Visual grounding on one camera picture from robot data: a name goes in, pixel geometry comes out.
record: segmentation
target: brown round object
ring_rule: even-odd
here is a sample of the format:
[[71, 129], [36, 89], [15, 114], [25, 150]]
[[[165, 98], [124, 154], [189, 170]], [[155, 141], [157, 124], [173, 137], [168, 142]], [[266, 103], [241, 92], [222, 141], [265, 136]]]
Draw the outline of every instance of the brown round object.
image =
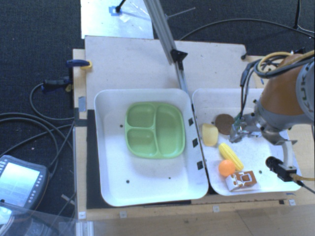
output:
[[234, 118], [228, 114], [220, 114], [217, 116], [215, 125], [221, 134], [229, 135], [232, 124], [234, 123]]

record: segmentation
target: transparent plastic sheet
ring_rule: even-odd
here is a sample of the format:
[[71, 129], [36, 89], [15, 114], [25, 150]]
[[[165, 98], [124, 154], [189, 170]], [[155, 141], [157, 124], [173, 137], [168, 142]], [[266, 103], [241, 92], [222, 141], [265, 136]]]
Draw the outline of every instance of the transparent plastic sheet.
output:
[[0, 203], [0, 236], [72, 236], [76, 220]]
[[153, 39], [150, 16], [143, 0], [81, 0], [82, 39], [86, 35]]

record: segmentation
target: yellow clamp pad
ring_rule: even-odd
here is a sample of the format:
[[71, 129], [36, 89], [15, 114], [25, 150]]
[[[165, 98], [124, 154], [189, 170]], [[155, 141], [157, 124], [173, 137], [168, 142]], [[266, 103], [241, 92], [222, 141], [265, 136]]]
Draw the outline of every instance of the yellow clamp pad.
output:
[[82, 70], [88, 70], [88, 69], [92, 69], [92, 62], [87, 60], [88, 63], [90, 63], [89, 65], [86, 65], [86, 66], [80, 66], [80, 68]]

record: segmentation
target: black carpet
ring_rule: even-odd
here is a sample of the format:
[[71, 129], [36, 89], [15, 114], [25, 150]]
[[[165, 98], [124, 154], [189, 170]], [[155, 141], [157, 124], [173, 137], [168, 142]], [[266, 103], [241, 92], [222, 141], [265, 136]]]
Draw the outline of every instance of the black carpet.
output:
[[[203, 25], [237, 18], [261, 19], [293, 27], [297, 0], [161, 0], [170, 16], [196, 7], [195, 10], [168, 20], [175, 39]], [[314, 31], [315, 0], [302, 0], [299, 25]], [[57, 80], [68, 75], [65, 61], [72, 49], [84, 48], [81, 40], [80, 0], [0, 0], [0, 114], [20, 112], [34, 115], [29, 94], [45, 79]], [[266, 22], [228, 21], [204, 28], [186, 40], [244, 44], [249, 55], [266, 55], [305, 47], [314, 49], [314, 39]], [[34, 95], [38, 110], [50, 117], [73, 116], [70, 95], [63, 90]], [[60, 126], [70, 121], [53, 122]], [[24, 121], [0, 123], [0, 153], [42, 132]], [[63, 140], [58, 138], [61, 146]], [[49, 136], [38, 138], [10, 153], [33, 163], [49, 165], [56, 151]], [[74, 192], [73, 155], [66, 146], [58, 167], [38, 210], [58, 214]], [[68, 206], [62, 213], [72, 214]]]

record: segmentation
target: screen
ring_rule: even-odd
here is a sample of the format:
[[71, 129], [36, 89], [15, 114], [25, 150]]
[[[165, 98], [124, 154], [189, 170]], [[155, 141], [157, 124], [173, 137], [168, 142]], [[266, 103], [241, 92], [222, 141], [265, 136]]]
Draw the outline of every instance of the screen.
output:
[[38, 175], [39, 171], [8, 163], [0, 176], [0, 199], [24, 207]]

